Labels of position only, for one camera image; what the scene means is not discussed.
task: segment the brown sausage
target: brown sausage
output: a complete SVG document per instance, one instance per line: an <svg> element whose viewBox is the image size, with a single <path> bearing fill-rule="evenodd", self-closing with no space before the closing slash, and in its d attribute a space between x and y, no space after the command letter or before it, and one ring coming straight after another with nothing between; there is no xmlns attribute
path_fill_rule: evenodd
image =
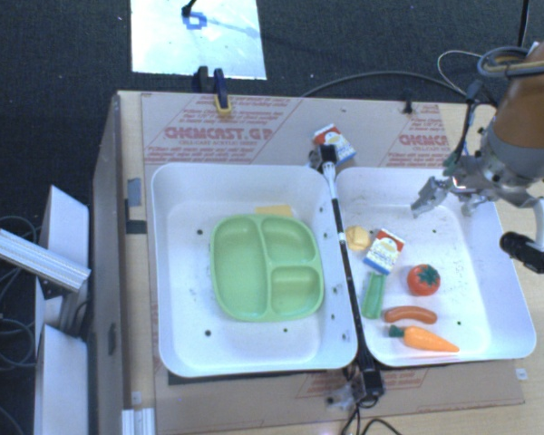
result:
<svg viewBox="0 0 544 435"><path fill-rule="evenodd" d="M394 323L402 319L415 319L422 323L435 324L437 322L437 314L419 306L397 306L384 314L384 321L386 323Z"/></svg>

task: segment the toy carrot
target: toy carrot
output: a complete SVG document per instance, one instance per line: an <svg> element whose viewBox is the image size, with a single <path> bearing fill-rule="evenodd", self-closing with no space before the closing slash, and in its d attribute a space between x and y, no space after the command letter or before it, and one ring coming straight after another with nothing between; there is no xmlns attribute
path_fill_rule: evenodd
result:
<svg viewBox="0 0 544 435"><path fill-rule="evenodd" d="M412 348L419 350L426 350L430 352L448 352L457 353L460 349L453 343L449 343L447 340L442 339L435 333L431 333L428 330L417 327L416 325L410 325L409 327L400 328L396 325L392 325L389 329L390 337L402 337L404 343Z"/></svg>

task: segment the toy tomato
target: toy tomato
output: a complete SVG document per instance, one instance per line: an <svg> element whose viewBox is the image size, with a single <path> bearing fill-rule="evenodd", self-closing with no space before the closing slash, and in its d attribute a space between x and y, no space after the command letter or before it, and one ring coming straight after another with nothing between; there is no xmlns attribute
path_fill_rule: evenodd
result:
<svg viewBox="0 0 544 435"><path fill-rule="evenodd" d="M412 294L433 295L442 283L439 273L429 265L418 265L409 271L407 285Z"/></svg>

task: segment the green divided plate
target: green divided plate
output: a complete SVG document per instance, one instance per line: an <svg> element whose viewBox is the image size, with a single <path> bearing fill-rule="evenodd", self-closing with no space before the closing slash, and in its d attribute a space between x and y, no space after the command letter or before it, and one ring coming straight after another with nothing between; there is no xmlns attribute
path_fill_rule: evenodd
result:
<svg viewBox="0 0 544 435"><path fill-rule="evenodd" d="M219 305L240 321L300 319L323 302L315 237L293 217L223 219L211 235L210 262Z"/></svg>

